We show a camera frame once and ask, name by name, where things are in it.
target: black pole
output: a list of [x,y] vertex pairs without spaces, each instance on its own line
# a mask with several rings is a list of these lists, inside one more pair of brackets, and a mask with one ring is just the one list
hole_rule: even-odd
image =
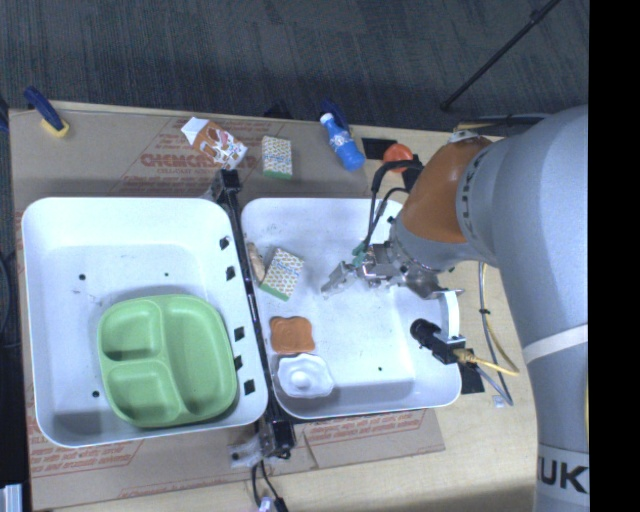
[[507,44],[505,44],[502,48],[500,48],[494,55],[491,57],[487,63],[482,66],[476,73],[467,80],[464,84],[462,84],[456,92],[454,92],[451,96],[449,96],[445,101],[440,103],[440,109],[448,110],[451,104],[458,99],[460,95],[464,91],[466,91],[469,87],[473,85],[473,83],[478,80],[482,75],[484,75],[491,66],[493,66],[500,57],[502,57],[505,53],[507,53],[520,39],[524,37],[524,35],[529,32],[536,24],[542,21],[551,9],[553,9],[556,5],[560,3],[560,0],[550,0],[542,9],[539,11],[533,11],[529,15],[529,22],[518,32],[515,36],[513,36]]

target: green divided plate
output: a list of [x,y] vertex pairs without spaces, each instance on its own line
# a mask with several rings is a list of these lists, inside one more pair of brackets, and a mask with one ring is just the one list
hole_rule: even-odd
[[98,326],[98,353],[109,404],[138,427],[213,418],[238,388],[220,313],[193,295],[159,295],[111,306]]

